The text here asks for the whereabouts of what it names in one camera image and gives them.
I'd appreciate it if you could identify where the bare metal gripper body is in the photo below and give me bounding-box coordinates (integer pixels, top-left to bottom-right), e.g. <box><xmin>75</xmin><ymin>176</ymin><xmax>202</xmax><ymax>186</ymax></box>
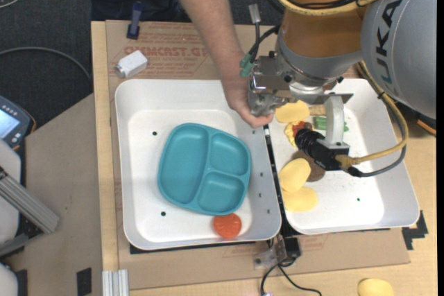
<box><xmin>247</xmin><ymin>55</ymin><xmax>327</xmax><ymax>103</ymax></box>

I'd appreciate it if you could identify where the person's hand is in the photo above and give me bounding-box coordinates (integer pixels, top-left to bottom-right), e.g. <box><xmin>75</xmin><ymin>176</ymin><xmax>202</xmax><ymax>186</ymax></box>
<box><xmin>221</xmin><ymin>74</ymin><xmax>275</xmax><ymax>130</ymax></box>

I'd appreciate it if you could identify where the yellow potato crisp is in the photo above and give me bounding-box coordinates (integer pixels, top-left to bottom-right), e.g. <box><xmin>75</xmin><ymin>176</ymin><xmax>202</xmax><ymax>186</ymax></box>
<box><xmin>282</xmin><ymin>186</ymin><xmax>319</xmax><ymax>214</ymax></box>
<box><xmin>278</xmin><ymin>157</ymin><xmax>312</xmax><ymax>193</ymax></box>
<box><xmin>274</xmin><ymin>100</ymin><xmax>311</xmax><ymax>124</ymax></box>
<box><xmin>357</xmin><ymin>277</ymin><xmax>395</xmax><ymax>296</ymax></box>

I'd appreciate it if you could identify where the yellow and red pizza slice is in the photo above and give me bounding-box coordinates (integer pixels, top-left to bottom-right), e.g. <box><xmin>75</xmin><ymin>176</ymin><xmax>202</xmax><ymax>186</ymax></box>
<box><xmin>284</xmin><ymin>120</ymin><xmax>315</xmax><ymax>149</ymax></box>

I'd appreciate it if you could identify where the green toy vegetable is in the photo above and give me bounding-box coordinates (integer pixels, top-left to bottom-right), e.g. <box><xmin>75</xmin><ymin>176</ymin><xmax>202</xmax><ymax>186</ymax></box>
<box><xmin>313</xmin><ymin>116</ymin><xmax>350</xmax><ymax>133</ymax></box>

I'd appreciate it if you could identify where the brown cardboard board red print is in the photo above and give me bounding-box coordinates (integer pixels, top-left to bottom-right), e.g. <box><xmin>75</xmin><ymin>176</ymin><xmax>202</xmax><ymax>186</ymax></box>
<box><xmin>105</xmin><ymin>19</ymin><xmax>412</xmax><ymax>290</ymax></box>

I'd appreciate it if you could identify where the brown round biscuit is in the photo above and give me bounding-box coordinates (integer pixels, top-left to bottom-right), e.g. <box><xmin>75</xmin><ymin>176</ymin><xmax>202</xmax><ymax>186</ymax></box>
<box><xmin>292</xmin><ymin>150</ymin><xmax>327</xmax><ymax>183</ymax></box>

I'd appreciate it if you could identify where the teal divided plate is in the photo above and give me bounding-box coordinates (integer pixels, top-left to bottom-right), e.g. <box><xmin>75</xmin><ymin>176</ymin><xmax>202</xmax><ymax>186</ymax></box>
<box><xmin>157</xmin><ymin>122</ymin><xmax>253</xmax><ymax>217</ymax></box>

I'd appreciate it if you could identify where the small white bottle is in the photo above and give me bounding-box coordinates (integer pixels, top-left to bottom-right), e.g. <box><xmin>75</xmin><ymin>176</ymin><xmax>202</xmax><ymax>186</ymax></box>
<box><xmin>114</xmin><ymin>49</ymin><xmax>149</xmax><ymax>79</ymax></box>

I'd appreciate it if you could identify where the white plastic tray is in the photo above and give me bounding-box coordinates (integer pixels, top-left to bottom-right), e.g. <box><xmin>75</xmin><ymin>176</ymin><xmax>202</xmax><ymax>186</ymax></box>
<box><xmin>268</xmin><ymin>78</ymin><xmax>420</xmax><ymax>236</ymax></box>
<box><xmin>114</xmin><ymin>78</ymin><xmax>282</xmax><ymax>251</ymax></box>

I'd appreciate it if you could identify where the orange round toy fruit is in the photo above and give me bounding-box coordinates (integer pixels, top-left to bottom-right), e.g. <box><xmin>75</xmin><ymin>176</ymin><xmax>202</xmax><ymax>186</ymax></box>
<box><xmin>212</xmin><ymin>212</ymin><xmax>243</xmax><ymax>240</ymax></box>

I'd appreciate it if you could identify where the black cylinder on white bracket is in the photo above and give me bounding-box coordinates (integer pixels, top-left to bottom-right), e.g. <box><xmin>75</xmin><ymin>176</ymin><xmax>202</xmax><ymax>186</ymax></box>
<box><xmin>294</xmin><ymin>95</ymin><xmax>352</xmax><ymax>171</ymax></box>

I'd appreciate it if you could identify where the black block with thin wires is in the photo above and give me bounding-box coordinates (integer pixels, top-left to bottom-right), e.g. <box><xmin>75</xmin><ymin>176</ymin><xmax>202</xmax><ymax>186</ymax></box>
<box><xmin>284</xmin><ymin>236</ymin><xmax>302</xmax><ymax>259</ymax></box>

